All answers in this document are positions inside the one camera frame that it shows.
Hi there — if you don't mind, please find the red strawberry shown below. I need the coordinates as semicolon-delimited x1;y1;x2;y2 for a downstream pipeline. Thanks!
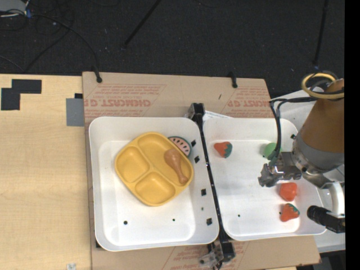
213;141;233;159
279;202;301;223

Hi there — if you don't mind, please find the brown chicken drumstick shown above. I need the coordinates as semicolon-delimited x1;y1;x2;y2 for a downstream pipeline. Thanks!
164;148;190;186

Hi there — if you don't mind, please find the yellow divided plate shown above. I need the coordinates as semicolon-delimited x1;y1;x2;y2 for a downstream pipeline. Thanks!
114;131;195;207

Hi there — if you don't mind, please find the green ball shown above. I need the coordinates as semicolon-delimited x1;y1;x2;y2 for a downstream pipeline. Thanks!
263;142;282;160

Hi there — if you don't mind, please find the red-orange rounded toy fruit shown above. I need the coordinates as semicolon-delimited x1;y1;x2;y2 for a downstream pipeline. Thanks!
278;182;298;203

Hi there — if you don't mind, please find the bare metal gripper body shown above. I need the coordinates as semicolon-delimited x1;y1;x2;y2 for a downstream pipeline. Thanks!
276;147;341;187

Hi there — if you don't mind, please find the brown cardboard board red print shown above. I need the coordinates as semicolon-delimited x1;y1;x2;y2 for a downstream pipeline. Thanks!
81;71;322;270

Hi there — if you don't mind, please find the thin black rod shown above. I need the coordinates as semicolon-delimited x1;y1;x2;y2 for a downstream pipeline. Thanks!
194;113;229;247

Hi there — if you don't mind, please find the black cylinder on white bracket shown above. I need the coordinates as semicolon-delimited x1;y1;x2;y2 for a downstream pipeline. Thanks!
306;180;346;234

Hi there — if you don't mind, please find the watermelon slice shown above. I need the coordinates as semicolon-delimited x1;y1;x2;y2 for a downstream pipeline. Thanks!
168;136;193;159

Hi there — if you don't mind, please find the white plastic tray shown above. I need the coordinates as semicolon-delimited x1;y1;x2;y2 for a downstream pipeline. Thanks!
88;116;221;252
202;117;329;242

